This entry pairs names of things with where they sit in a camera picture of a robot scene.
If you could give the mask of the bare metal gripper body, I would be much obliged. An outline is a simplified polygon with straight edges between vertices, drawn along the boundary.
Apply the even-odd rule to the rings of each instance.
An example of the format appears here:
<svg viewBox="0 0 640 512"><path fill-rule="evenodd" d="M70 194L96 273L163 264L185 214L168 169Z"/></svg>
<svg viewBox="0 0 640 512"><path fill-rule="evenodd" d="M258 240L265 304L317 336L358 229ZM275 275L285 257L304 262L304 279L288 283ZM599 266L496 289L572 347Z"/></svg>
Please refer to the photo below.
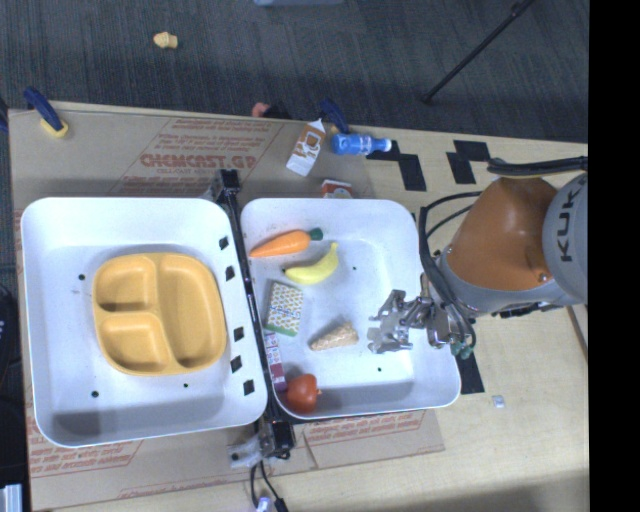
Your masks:
<svg viewBox="0 0 640 512"><path fill-rule="evenodd" d="M434 299L416 297L404 302L401 311L401 326L425 330L433 348L449 345L459 349L463 345L465 334L461 323Z"/></svg>

